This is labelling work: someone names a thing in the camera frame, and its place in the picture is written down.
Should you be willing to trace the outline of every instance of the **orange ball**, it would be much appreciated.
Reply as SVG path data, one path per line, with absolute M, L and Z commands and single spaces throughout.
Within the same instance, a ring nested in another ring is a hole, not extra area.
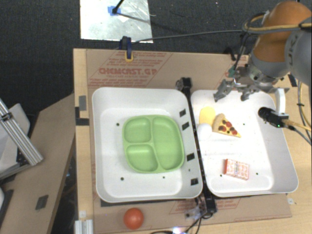
M 138 208 L 131 208 L 123 216 L 123 222 L 130 230 L 136 230 L 141 227 L 144 221 L 144 215 Z

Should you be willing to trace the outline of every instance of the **cable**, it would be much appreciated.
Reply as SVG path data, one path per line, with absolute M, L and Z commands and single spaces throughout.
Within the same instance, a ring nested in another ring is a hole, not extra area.
M 238 62 L 240 61 L 240 58 L 242 57 L 242 55 L 245 53 L 245 50 L 246 50 L 246 42 L 247 42 L 247 39 L 251 37 L 251 35 L 249 35 L 247 32 L 244 34 L 243 38 L 242 38 L 242 41 L 241 41 L 241 46 L 240 46 L 240 49 L 239 49 L 239 53 L 237 55 L 237 58 L 236 58 L 236 61 L 233 65 L 233 69 L 236 70 L 237 68 L 237 65 L 238 65 Z
M 202 216 L 202 218 L 203 218 L 203 219 L 209 219 L 209 218 L 211 218 L 213 215 L 214 215 L 214 214 L 211 213 L 209 216 L 206 216 L 206 215 Z
M 187 228 L 184 232 L 187 233 L 191 228 L 193 228 L 200 220 L 201 218 L 199 218 L 198 220 L 196 220 L 189 228 Z
M 242 30 L 245 32 L 249 32 L 250 34 L 268 34 L 273 32 L 283 32 L 283 31 L 295 31 L 295 30 L 301 30 L 302 28 L 311 28 L 312 23 L 301 23 L 301 24 L 289 24 L 289 25 L 275 25 L 275 26 L 269 26 L 269 27 L 250 27 L 249 24 L 262 19 L 264 17 L 263 15 L 257 15 L 254 16 L 251 20 L 248 20 L 243 23 Z
M 199 228 L 200 228 L 201 220 L 202 220 L 202 218 L 200 218 L 200 219 L 199 219 L 199 222 L 198 222 L 198 227 L 197 227 L 197 230 L 196 230 L 195 234 L 198 234 L 198 232 L 199 232 Z
M 302 109 L 303 104 L 301 103 L 301 89 L 302 89 L 302 82 L 298 81 L 298 106 L 299 106 L 299 113 L 300 113 L 301 121 L 304 126 L 306 126 L 306 122 L 307 122 L 307 124 L 311 127 Z M 308 130 L 306 130 L 306 134 L 310 142 L 312 142 L 311 135 L 309 134 Z
M 283 119 L 282 122 L 285 123 L 285 125 L 288 125 L 288 126 L 297 126 L 297 127 L 301 127 L 307 131 L 310 131 L 311 132 L 311 128 L 310 127 L 307 127 L 307 126 L 304 126 L 304 125 L 301 125 L 301 124 L 298 124 L 296 122 L 293 122 L 289 119 Z
M 161 39 L 170 39 L 170 38 L 181 38 L 181 37 L 192 37 L 192 36 L 201 36 L 201 35 L 210 35 L 210 34 L 221 34 L 221 33 L 235 33 L 235 32 L 242 32 L 241 30 L 218 30 L 218 31 L 205 31 L 199 33 L 192 33 L 192 34 L 184 34 L 184 35 L 174 35 L 174 36 L 167 36 L 167 37 L 153 37 L 153 38 L 146 38 L 142 40 L 138 40 L 132 43 L 137 44 L 141 41 L 151 41 L 151 40 L 161 40 Z
M 302 82 L 298 82 L 298 106 L 299 106 L 300 116 L 302 116 L 301 119 L 302 119 L 303 124 L 305 125 L 306 123 L 311 128 L 311 124 L 309 123 L 302 109 L 303 104 L 301 103 L 301 100 L 302 100 L 301 94 L 302 94 Z
M 152 232 L 150 234 L 157 234 L 157 233 L 173 234 L 172 231 L 158 231 L 158 232 Z
M 300 134 L 300 136 L 303 137 L 311 145 L 311 142 L 308 140 L 307 137 L 304 136 L 304 134 L 302 132 L 298 131 L 293 126 L 288 126 L 288 129 L 295 131 L 296 133 Z

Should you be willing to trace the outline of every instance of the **toy pizza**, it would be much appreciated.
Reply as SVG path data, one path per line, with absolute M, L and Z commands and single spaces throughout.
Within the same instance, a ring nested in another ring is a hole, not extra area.
M 234 126 L 229 122 L 224 114 L 219 114 L 215 117 L 213 123 L 213 132 L 228 136 L 241 137 Z

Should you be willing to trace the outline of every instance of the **green divided plate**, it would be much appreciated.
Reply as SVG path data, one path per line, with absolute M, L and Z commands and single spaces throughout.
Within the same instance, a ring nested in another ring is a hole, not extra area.
M 132 117 L 123 125 L 122 138 L 127 162 L 137 172 L 170 172 L 184 162 L 179 127 L 168 116 Z

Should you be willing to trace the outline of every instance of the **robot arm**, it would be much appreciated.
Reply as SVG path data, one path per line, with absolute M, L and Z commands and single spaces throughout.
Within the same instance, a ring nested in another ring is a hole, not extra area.
M 311 22 L 311 11 L 295 1 L 279 3 L 263 18 L 263 28 L 278 28 Z M 242 92 L 241 100 L 264 91 L 274 93 L 279 79 L 291 72 L 311 90 L 311 24 L 297 31 L 273 32 L 258 37 L 249 63 L 234 67 L 233 80 L 223 80 L 214 94 L 215 101 L 225 97 L 233 88 Z

